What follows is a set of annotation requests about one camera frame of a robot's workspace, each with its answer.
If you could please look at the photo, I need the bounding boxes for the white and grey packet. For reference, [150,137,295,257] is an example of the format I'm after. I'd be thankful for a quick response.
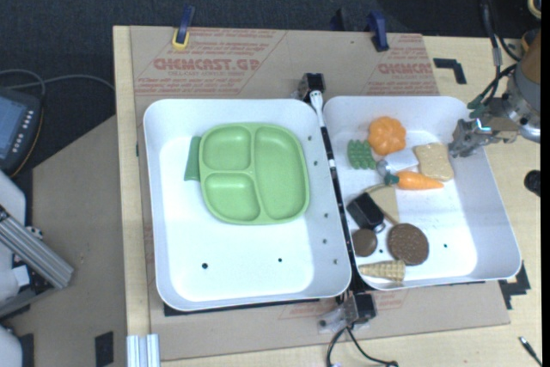
[376,150,420,178]

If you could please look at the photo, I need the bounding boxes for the black cylinder on white bracket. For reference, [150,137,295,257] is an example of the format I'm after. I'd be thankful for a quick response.
[523,169,542,198]

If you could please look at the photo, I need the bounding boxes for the green toy grapes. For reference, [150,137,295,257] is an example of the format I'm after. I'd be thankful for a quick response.
[346,138,378,171]

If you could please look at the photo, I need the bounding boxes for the small brown biscuit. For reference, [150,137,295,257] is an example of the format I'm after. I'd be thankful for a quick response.
[351,228,379,259]

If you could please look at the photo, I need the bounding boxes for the black rounded box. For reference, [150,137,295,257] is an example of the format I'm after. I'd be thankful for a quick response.
[345,192,385,232]

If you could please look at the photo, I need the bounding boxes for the beige waffle cone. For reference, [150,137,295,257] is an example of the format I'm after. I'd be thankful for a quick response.
[357,259,406,283]

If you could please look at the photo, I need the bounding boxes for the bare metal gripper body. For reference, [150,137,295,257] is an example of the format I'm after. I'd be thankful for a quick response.
[480,96,542,145]

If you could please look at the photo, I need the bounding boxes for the white plastic tray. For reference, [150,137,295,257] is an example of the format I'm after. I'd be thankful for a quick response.
[321,95,523,292]
[142,98,354,312]

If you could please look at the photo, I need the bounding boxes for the green divided plate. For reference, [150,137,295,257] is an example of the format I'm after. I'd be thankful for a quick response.
[184,122,311,226]

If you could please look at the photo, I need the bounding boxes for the large brown biscuit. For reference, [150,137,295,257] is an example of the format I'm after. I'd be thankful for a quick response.
[386,223,431,267]

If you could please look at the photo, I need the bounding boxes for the brown cardboard board, red print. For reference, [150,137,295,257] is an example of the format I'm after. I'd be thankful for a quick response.
[128,26,512,362]

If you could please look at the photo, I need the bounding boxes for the thin black and white rod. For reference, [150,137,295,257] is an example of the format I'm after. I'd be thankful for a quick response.
[309,90,358,294]

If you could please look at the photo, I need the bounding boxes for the black block with thin wires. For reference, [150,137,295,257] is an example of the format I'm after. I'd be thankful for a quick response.
[353,292,379,322]
[300,72,326,95]

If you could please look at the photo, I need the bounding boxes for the orange toy pumpkin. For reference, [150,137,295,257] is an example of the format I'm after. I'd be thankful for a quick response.
[367,116,407,156]

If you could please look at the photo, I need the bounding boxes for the beige toy bread slice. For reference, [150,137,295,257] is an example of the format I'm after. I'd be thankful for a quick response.
[412,142,455,183]

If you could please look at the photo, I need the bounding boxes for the beige toy wedge slice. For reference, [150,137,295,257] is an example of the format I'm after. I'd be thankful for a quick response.
[364,186,401,225]

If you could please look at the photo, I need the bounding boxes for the orange toy carrot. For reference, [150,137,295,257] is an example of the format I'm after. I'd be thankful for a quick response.
[383,169,445,192]

